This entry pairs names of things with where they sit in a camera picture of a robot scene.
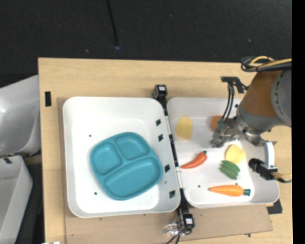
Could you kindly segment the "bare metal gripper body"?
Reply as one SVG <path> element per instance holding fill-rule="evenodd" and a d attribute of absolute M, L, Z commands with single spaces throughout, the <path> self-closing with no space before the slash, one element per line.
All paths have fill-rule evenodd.
<path fill-rule="evenodd" d="M 261 134 L 269 130 L 269 118 L 252 116 L 245 120 L 235 116 L 224 120 L 221 116 L 214 116 L 210 127 L 213 131 L 212 147 L 222 147 L 235 140 L 246 140 L 254 146 L 262 146 L 266 141 Z"/>

